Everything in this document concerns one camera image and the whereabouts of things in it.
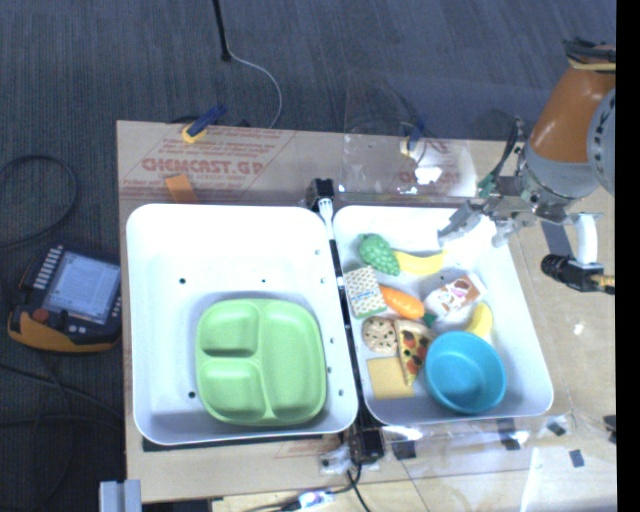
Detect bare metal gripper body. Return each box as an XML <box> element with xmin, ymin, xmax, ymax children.
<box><xmin>481</xmin><ymin>174</ymin><xmax>572</xmax><ymax>229</ymax></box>

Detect yellow banana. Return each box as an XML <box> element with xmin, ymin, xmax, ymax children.
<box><xmin>392</xmin><ymin>248</ymin><xmax>449</xmax><ymax>277</ymax></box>
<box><xmin>464</xmin><ymin>301</ymin><xmax>495</xmax><ymax>340</ymax></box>

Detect white and pink packet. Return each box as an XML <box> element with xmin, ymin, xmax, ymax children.
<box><xmin>422</xmin><ymin>273</ymin><xmax>488</xmax><ymax>324</ymax></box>

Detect green grapes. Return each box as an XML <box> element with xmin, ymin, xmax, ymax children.
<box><xmin>357</xmin><ymin>232</ymin><xmax>403</xmax><ymax>278</ymax></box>

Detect orange carrot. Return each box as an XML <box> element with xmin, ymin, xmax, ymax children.
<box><xmin>377</xmin><ymin>284</ymin><xmax>438</xmax><ymax>329</ymax></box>

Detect white plastic tray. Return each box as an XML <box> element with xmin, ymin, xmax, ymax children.
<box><xmin>124</xmin><ymin>202</ymin><xmax>360</xmax><ymax>447</ymax></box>
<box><xmin>331</xmin><ymin>203</ymin><xmax>555</xmax><ymax>427</ymax></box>

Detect white patterned carton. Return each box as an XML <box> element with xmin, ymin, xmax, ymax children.
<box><xmin>342</xmin><ymin>265</ymin><xmax>388</xmax><ymax>320</ymax></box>

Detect pizza slice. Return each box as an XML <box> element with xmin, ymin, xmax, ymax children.
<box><xmin>393</xmin><ymin>318</ymin><xmax>434</xmax><ymax>388</ymax></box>

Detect brown chocolate chip biscuit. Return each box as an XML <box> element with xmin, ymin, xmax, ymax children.
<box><xmin>361</xmin><ymin>316</ymin><xmax>400</xmax><ymax>356</ymax></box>

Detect blue bowl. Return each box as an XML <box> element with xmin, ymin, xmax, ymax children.
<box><xmin>423</xmin><ymin>329</ymin><xmax>508</xmax><ymax>416</ymax></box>

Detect yellow cheese slice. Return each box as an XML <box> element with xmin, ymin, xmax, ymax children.
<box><xmin>365</xmin><ymin>355</ymin><xmax>416</xmax><ymax>401</ymax></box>

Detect brown cardboard board red print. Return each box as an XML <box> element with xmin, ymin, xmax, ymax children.
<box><xmin>115</xmin><ymin>119</ymin><xmax>617</xmax><ymax>504</ymax></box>

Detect green divided plate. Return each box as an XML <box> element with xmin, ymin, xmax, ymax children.
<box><xmin>194</xmin><ymin>297</ymin><xmax>328</xmax><ymax>427</ymax></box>

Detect black cylinder on white bracket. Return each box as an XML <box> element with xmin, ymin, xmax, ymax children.
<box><xmin>540</xmin><ymin>212</ymin><xmax>607</xmax><ymax>294</ymax></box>

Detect black block with thin wires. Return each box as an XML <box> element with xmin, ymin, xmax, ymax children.
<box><xmin>349</xmin><ymin>427</ymin><xmax>387</xmax><ymax>465</ymax></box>
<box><xmin>305</xmin><ymin>177</ymin><xmax>336</xmax><ymax>207</ymax></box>

